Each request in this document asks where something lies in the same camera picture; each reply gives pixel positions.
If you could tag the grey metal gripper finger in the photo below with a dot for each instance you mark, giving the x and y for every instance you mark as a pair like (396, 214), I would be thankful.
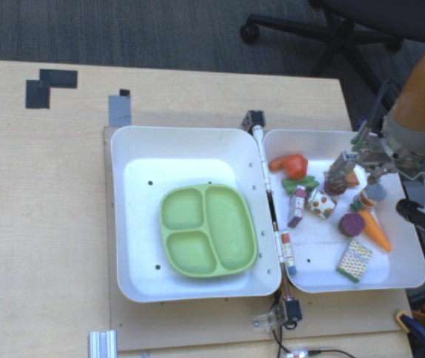
(342, 167)
(376, 175)

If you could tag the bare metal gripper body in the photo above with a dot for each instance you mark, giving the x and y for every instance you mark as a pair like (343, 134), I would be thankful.
(386, 159)

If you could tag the orange wedge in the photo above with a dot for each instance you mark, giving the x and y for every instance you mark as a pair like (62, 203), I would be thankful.
(353, 179)

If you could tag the small bottle with grey lid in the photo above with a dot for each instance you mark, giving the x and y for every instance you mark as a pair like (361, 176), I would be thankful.
(371, 197)

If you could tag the dark purple grapes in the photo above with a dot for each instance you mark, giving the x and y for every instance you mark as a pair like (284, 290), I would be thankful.
(336, 188)

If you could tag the white can with strawberry print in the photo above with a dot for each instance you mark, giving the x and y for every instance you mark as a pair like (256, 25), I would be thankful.
(320, 203)

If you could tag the orange red pepper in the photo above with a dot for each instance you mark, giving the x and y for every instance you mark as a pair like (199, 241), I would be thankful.
(294, 165)

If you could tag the green pea pod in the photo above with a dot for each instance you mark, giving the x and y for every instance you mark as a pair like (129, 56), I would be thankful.
(297, 183)

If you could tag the orange carrot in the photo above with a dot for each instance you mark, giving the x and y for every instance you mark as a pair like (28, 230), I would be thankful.
(374, 229)

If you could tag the purple round vegetable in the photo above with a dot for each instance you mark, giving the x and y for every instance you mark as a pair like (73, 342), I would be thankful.
(351, 224)

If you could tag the purple carton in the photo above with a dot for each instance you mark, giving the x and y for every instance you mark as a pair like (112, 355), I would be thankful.
(296, 209)

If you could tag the thin black and white rod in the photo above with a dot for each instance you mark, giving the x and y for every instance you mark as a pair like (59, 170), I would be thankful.
(264, 162)

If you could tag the yellow and green carton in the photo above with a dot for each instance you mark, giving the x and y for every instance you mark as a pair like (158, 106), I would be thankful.
(354, 260)

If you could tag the slim white and blue carton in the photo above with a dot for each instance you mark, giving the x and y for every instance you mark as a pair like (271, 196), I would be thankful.
(288, 250)

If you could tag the white plastic tray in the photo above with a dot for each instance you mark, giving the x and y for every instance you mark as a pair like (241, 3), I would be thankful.
(141, 218)
(317, 270)

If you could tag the green divided plate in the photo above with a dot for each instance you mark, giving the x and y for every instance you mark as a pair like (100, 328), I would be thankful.
(231, 226)

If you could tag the black office chair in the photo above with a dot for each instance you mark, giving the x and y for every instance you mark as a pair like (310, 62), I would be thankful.
(339, 32)

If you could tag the black cylinder on white bracket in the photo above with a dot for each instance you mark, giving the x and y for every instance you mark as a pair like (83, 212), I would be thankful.
(415, 213)

